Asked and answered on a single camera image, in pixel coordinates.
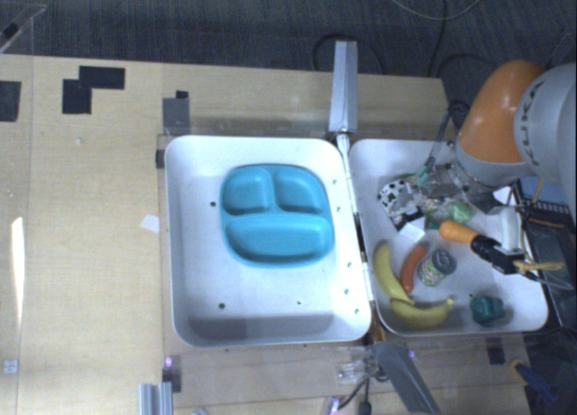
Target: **tin can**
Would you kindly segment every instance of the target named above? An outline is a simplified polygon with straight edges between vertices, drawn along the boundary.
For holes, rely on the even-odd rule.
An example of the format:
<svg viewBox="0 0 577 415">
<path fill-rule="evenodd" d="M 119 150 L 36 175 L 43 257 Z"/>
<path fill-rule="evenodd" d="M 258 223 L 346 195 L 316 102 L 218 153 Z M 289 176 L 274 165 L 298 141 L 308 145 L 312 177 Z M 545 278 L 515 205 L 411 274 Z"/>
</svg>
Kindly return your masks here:
<svg viewBox="0 0 577 415">
<path fill-rule="evenodd" d="M 457 269 L 454 257 L 445 250 L 435 250 L 417 267 L 417 277 L 425 285 L 435 287 Z"/>
</svg>

